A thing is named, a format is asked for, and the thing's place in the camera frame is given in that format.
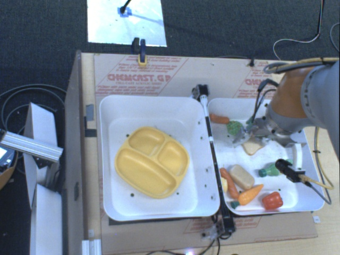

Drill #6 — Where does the orange sausage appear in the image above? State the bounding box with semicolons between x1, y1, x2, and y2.
219;167;240;199
209;113;230;125

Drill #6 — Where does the black cylinder on white bracket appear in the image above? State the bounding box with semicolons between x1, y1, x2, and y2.
275;142;306;183

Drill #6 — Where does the black block with thin wires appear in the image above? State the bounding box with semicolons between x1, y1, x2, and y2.
191;83;211;100
201;213;236;241

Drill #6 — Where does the green bottle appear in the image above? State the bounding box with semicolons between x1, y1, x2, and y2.
258;159;293;178

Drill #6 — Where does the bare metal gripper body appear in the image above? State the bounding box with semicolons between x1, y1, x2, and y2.
250;117;299;147

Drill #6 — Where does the beige bread slice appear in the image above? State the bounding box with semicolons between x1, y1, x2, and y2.
241;139;266;156

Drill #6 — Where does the green broccoli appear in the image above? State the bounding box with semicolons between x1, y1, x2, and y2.
226;120;244;136

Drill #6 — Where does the beige bread loaf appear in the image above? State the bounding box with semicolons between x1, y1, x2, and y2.
228;164;256;191

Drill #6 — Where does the yellow divided plate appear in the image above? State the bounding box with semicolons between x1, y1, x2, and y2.
114;126;191;200

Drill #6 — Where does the white plastic tray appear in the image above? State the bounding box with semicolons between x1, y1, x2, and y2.
99;94;222;222
207;97;326;216

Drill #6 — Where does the brown cardboard board red print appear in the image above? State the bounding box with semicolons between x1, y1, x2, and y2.
93;53;319;255

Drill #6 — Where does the red bell pepper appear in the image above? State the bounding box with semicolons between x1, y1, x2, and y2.
261;191;284;210

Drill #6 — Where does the orange carrot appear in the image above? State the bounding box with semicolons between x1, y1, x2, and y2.
230;183;265;210

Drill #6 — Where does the thin black and white rod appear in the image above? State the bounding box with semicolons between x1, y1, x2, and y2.
199;94;230;223

